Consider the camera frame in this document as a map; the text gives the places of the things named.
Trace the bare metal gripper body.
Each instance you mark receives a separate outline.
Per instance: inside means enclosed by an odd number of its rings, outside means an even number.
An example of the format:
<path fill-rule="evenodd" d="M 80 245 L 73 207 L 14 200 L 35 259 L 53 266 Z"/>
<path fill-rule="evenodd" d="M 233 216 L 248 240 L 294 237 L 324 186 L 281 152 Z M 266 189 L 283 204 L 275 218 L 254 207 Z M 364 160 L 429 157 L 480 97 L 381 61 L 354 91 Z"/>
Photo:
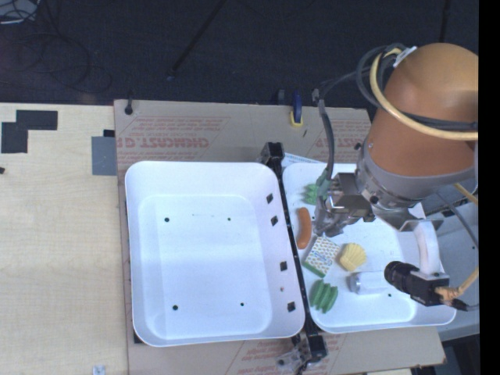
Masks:
<path fill-rule="evenodd" d="M 382 169 L 373 161 L 360 161 L 353 172 L 339 172 L 331 184 L 334 213 L 340 223 L 376 218 L 403 223 L 415 205 L 415 178 Z"/>

